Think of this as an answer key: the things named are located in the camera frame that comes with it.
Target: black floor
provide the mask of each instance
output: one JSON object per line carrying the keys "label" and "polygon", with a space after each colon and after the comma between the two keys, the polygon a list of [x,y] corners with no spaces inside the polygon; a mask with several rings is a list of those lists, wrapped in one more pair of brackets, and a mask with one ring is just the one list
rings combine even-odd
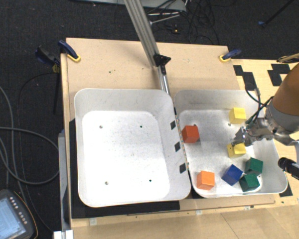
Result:
{"label": "black floor", "polygon": [[[236,58],[276,60],[299,53],[299,0],[265,28],[258,22],[269,19],[288,1],[193,0],[188,5],[188,10],[195,12],[193,20],[189,12],[188,17],[154,24],[153,32],[157,42],[226,45],[229,50],[242,50]],[[179,34],[171,32],[175,25]],[[66,37],[138,40],[122,5],[68,0],[0,0],[0,86],[10,100],[14,126],[40,133],[55,143],[63,129],[61,93],[56,114],[53,114],[56,74],[50,66],[38,62],[34,52],[42,45],[58,56],[57,42]],[[11,126],[8,105],[1,92],[0,126]],[[0,130],[0,136],[13,168],[11,133]],[[21,178],[42,181],[57,171],[58,152],[45,140],[15,132],[14,148]],[[5,182],[6,169],[0,158],[0,190],[6,187]],[[20,191],[12,177],[8,186]],[[39,238],[51,238],[51,232],[36,211],[51,230],[60,230],[58,179],[43,186],[28,186],[31,198],[27,188],[24,185],[22,188],[37,221]]]}

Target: handheld device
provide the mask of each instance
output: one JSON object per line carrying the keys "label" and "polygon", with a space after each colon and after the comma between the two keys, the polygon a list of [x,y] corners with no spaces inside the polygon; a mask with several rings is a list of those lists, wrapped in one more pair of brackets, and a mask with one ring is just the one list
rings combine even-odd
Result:
{"label": "handheld device", "polygon": [[0,191],[0,239],[30,239],[37,232],[33,216],[16,193]]}

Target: green block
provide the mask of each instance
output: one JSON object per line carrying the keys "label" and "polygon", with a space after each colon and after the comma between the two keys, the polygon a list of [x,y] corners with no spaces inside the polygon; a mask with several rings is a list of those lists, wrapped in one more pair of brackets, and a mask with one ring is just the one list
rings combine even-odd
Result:
{"label": "green block", "polygon": [[245,173],[253,173],[258,176],[263,172],[263,165],[264,163],[261,160],[251,157],[245,164]]}
{"label": "green block", "polygon": [[260,184],[255,174],[245,174],[240,180],[239,184],[243,192],[257,189]]}

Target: orange block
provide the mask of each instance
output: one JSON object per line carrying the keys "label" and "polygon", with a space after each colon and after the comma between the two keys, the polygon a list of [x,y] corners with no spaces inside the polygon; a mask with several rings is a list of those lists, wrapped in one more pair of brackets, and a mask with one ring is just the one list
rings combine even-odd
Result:
{"label": "orange block", "polygon": [[215,174],[201,171],[197,175],[197,187],[199,189],[210,190],[215,186]]}
{"label": "orange block", "polygon": [[195,143],[199,139],[198,127],[196,125],[186,125],[181,134],[185,143]]}

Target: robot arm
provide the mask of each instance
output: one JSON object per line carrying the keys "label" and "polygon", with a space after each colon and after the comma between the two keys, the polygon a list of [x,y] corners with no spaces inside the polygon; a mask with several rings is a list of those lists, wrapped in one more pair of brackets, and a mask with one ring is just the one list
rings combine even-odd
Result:
{"label": "robot arm", "polygon": [[250,146],[257,140],[274,138],[286,146],[295,146],[297,162],[281,158],[278,165],[299,179],[299,140],[290,137],[290,134],[299,131],[299,63],[287,74],[275,95],[261,109],[266,106],[265,117],[251,117],[247,120],[246,127],[239,129],[231,143],[235,146],[243,142]]}

